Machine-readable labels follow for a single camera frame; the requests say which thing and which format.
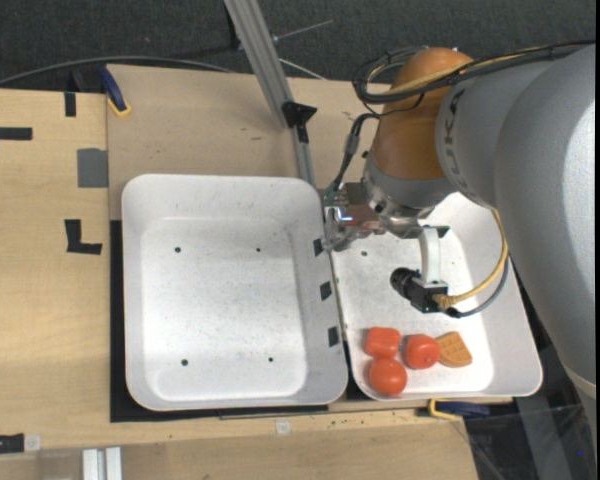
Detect pale wood board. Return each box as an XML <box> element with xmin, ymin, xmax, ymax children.
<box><xmin>106</xmin><ymin>63</ymin><xmax>514</xmax><ymax>422</ymax></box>

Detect white plastic tray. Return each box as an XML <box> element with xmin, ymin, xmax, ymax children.
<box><xmin>121</xmin><ymin>172</ymin><xmax>350</xmax><ymax>412</ymax></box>
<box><xmin>324</xmin><ymin>187</ymin><xmax>545</xmax><ymax>402</ymax></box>

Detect orange-red toy fruit with stem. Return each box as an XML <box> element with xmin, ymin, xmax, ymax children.
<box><xmin>401</xmin><ymin>333</ymin><xmax>441</xmax><ymax>371</ymax></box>

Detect orange-red round toy tomato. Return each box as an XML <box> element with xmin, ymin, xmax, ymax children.
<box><xmin>367</xmin><ymin>357</ymin><xmax>409</xmax><ymax>397</ymax></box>

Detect brown waffle biscuit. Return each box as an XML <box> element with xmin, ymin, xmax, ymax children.
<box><xmin>434</xmin><ymin>330</ymin><xmax>474</xmax><ymax>369</ymax></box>

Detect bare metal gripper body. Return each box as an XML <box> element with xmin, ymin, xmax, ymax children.
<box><xmin>338</xmin><ymin>181</ymin><xmax>435</xmax><ymax>240</ymax></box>

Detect black cylinder on white bracket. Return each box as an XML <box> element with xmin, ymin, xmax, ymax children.
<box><xmin>389</xmin><ymin>224</ymin><xmax>451</xmax><ymax>315</ymax></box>

